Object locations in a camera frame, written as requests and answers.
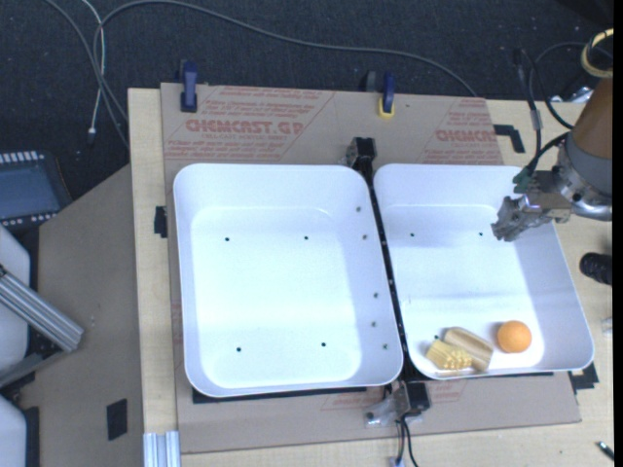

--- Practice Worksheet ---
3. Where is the yellow toy corn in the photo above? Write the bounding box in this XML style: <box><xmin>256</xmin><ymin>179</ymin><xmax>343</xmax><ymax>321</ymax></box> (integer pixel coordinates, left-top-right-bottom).
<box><xmin>425</xmin><ymin>340</ymin><xmax>474</xmax><ymax>372</ymax></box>

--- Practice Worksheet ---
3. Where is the white plastic tray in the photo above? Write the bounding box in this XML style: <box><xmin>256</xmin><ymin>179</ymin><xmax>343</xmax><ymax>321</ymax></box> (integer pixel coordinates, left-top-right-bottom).
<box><xmin>171</xmin><ymin>162</ymin><xmax>406</xmax><ymax>400</ymax></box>
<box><xmin>372</xmin><ymin>162</ymin><xmax>597</xmax><ymax>382</ymax></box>

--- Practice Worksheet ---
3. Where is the thin black rod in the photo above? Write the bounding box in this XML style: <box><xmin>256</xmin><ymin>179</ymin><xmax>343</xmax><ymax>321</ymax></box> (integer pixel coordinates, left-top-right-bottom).
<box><xmin>360</xmin><ymin>162</ymin><xmax>416</xmax><ymax>384</ymax></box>

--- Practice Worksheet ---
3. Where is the orange ball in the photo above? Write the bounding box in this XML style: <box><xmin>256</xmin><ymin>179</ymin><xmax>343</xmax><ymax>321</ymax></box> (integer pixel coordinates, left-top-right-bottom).
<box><xmin>495</xmin><ymin>319</ymin><xmax>533</xmax><ymax>355</ymax></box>

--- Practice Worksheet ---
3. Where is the black block with thin wires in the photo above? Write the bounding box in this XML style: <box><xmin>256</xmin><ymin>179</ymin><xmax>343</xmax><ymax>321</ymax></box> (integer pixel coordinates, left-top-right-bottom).
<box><xmin>343</xmin><ymin>136</ymin><xmax>377</xmax><ymax>170</ymax></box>
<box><xmin>364</xmin><ymin>379</ymin><xmax>432</xmax><ymax>428</ymax></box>

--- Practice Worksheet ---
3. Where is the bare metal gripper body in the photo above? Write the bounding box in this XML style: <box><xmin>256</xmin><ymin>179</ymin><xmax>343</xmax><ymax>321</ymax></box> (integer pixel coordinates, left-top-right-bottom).
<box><xmin>521</xmin><ymin>162</ymin><xmax>613</xmax><ymax>226</ymax></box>

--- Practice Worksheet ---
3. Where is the brown cardboard board, red print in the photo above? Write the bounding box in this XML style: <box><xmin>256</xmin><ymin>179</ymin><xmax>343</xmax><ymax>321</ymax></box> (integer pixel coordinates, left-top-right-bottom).
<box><xmin>160</xmin><ymin>82</ymin><xmax>583</xmax><ymax>454</ymax></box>

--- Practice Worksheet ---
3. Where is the black cylinder on white bracket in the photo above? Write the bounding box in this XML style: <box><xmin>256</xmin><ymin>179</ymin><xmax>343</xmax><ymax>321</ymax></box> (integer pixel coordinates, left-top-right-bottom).
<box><xmin>579</xmin><ymin>252</ymin><xmax>613</xmax><ymax>286</ymax></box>

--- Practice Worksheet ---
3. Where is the tan toy bread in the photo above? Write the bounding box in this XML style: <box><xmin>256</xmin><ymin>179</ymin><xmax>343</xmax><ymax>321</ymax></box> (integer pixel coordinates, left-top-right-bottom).
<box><xmin>443</xmin><ymin>326</ymin><xmax>495</xmax><ymax>374</ymax></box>

